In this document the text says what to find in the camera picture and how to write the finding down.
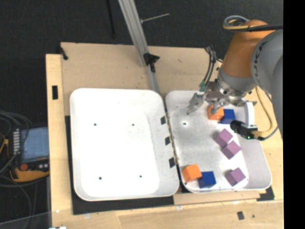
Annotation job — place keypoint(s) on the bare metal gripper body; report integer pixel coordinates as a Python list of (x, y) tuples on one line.
[(225, 96)]

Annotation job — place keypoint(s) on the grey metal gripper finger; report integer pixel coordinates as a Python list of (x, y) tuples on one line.
[(215, 108), (195, 102)]

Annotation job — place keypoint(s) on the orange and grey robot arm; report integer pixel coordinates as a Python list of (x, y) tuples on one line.
[(247, 54)]

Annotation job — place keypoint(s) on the orange cube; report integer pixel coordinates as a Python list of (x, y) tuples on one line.
[(215, 116), (191, 173)]

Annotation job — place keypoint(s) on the blue cube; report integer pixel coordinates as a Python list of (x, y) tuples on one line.
[(207, 179), (228, 117)]

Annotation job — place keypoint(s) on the purple cube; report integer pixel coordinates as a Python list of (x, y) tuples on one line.
[(231, 149), (236, 176), (223, 137)]

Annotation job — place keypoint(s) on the white plastic tray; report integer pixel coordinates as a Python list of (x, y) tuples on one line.
[(119, 147), (197, 147)]

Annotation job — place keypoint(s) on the pale wood board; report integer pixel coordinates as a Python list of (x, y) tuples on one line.
[(107, 68)]

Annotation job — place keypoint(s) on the black cylinder on white bracket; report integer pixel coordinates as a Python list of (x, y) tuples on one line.
[(241, 128)]

